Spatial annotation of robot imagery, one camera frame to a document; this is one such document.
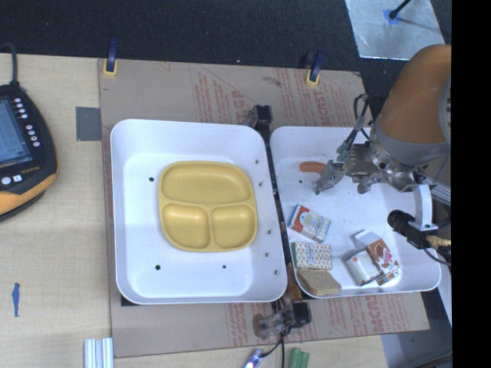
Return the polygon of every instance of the brown sponge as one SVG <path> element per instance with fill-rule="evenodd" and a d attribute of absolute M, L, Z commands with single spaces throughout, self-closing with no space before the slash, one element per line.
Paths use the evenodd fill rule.
<path fill-rule="evenodd" d="M 306 291 L 314 296 L 338 293 L 341 285 L 325 269 L 299 268 L 297 277 Z"/>

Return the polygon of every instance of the cardboard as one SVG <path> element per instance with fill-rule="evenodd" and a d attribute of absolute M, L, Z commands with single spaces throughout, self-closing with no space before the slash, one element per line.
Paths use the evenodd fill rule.
<path fill-rule="evenodd" d="M 136 306 L 121 298 L 114 268 L 110 131 L 127 118 L 244 123 L 257 104 L 272 107 L 272 130 L 288 125 L 350 127 L 353 101 L 364 93 L 359 74 L 321 71 L 319 85 L 311 89 L 305 86 L 307 71 L 302 69 L 119 61 L 117 74 L 111 77 L 103 73 L 103 63 L 98 62 L 98 73 L 115 357 L 275 343 L 276 337 L 257 337 L 252 326 L 257 315 L 272 315 L 269 303 Z M 286 342 L 429 328 L 420 293 L 310 300 L 308 304 L 312 322 L 292 331 Z"/>

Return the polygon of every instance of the yellow plate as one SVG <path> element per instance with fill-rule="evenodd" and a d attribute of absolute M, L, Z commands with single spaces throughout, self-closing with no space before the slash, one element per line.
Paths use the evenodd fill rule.
<path fill-rule="evenodd" d="M 184 161 L 159 179 L 160 225 L 167 240 L 186 251 L 235 251 L 258 228 L 254 189 L 231 163 Z"/>

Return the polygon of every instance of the black floor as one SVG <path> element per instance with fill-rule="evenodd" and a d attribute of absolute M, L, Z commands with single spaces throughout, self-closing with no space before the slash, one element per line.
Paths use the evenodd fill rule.
<path fill-rule="evenodd" d="M 452 0 L 430 0 L 451 44 Z M 404 61 L 358 55 L 344 0 L 0 0 L 0 42 L 22 54 L 299 67 L 324 52 L 322 69 L 358 71 L 382 97 Z"/>

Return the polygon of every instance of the wooden surface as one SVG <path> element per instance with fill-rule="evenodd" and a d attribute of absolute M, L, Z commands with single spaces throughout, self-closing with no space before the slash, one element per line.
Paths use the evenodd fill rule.
<path fill-rule="evenodd" d="M 0 84 L 11 78 L 11 57 L 2 53 Z M 48 122 L 60 175 L 39 202 L 0 223 L 0 366 L 81 367 L 84 340 L 111 336 L 101 142 L 77 141 L 75 129 L 76 107 L 99 107 L 97 59 L 19 55 L 18 80 Z M 293 347 L 310 354 L 309 368 L 387 366 L 378 336 L 289 343 L 287 357 Z M 241 367 L 251 352 L 142 356 L 114 366 Z M 280 366 L 280 348 L 261 365 Z"/>

